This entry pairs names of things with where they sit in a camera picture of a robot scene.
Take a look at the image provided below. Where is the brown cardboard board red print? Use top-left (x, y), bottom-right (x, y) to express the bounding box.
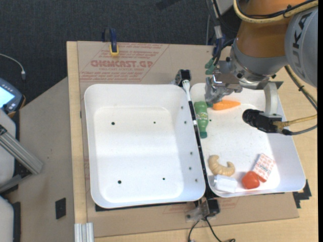
top-left (77, 41), bottom-right (300, 238)

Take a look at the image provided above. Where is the orange carrot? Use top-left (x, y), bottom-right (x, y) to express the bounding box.
top-left (212, 99), bottom-right (242, 111)

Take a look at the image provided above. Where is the green plastic bottle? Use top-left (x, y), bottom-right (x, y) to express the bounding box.
top-left (193, 101), bottom-right (209, 139)

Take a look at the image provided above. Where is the black cylinder on white bracket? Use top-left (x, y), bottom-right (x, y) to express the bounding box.
top-left (242, 83), bottom-right (284, 134)

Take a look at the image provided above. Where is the thin black and white rod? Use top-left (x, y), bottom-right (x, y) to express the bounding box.
top-left (183, 80), bottom-right (210, 199)

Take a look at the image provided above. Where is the white plastic tray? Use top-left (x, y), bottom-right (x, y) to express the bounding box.
top-left (189, 82), bottom-right (307, 199)
top-left (83, 83), bottom-right (206, 209)

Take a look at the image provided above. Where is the beige croissant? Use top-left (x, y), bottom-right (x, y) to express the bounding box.
top-left (207, 154), bottom-right (236, 177)

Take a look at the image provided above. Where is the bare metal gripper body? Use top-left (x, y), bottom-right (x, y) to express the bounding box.
top-left (212, 60), bottom-right (273, 92)

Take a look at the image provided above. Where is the white can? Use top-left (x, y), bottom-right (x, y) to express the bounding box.
top-left (212, 174), bottom-right (238, 194)

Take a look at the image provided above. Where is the orange and white packet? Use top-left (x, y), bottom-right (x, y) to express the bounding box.
top-left (252, 153), bottom-right (277, 183)

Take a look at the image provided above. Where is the orange bell pepper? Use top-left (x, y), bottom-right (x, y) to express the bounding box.
top-left (241, 170), bottom-right (261, 190)

